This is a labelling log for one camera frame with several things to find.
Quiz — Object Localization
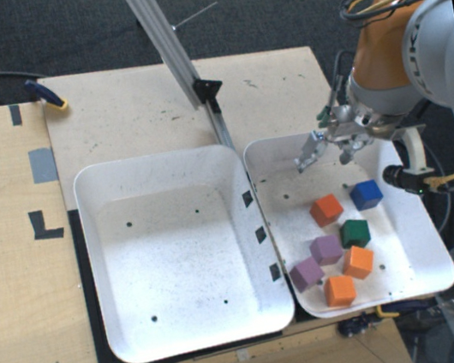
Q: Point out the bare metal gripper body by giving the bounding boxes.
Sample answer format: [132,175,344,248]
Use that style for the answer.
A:
[319,94,410,152]

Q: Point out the blue cube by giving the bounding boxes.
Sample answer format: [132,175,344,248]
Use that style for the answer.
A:
[348,177,386,214]

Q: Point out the orange cube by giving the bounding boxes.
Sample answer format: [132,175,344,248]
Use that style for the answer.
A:
[320,271,360,312]
[307,192,348,230]
[337,241,379,284]

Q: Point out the green cube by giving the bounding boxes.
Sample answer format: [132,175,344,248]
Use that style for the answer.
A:
[337,216,373,253]

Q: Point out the purple cube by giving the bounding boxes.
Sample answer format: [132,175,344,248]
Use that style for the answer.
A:
[307,232,347,269]
[286,253,328,295]

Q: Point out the white plastic tray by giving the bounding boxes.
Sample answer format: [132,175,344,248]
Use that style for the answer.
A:
[69,133,302,363]
[240,109,454,329]

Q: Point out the pale wood board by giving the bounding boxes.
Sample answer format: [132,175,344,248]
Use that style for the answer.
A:
[37,16,445,363]

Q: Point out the black cylinder on white bracket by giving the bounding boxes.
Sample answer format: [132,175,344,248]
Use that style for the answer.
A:
[374,124,441,202]

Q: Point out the black block with thin wires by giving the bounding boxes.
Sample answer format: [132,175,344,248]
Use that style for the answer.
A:
[336,311,381,341]

